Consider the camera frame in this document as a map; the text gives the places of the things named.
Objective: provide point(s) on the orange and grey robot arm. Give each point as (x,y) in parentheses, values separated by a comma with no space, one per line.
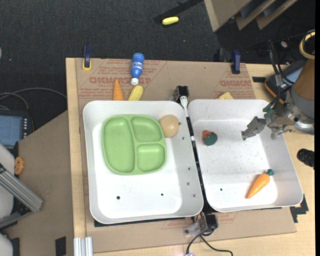
(303,87)

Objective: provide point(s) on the brown cardboard board red print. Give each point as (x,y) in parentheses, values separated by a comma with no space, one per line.
(160,235)

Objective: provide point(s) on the red and green strawberry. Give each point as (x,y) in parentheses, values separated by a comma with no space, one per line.
(209,138)

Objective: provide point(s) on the green divided plate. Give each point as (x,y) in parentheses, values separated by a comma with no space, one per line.
(120,145)

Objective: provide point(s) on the thin black and white rod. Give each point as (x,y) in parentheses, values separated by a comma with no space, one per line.
(193,140)

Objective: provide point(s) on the orange pretzel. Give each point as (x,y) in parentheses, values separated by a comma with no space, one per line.
(19,165)

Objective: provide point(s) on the yellow oval toy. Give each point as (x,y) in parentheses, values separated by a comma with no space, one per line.
(170,20)

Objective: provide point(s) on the beige round bread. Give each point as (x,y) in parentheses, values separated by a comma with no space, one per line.
(170,126)

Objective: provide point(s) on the plain orange carrot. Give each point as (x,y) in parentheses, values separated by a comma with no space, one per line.
(118,92)

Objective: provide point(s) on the blue bottle with white cap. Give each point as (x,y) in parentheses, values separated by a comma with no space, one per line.
(137,66)

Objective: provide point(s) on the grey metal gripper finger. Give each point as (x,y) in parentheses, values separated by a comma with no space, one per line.
(277,133)
(253,128)

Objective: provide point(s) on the orange carrot with green top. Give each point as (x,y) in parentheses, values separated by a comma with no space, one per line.
(258,185)

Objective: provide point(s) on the white plastic tray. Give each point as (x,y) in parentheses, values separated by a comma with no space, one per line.
(140,197)
(232,162)

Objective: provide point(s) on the yellow corn cob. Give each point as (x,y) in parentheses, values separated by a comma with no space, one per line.
(136,93)

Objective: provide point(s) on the yellow cheese wedge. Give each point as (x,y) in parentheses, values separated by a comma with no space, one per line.
(226,96)

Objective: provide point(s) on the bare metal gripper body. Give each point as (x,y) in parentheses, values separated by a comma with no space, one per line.
(297,123)

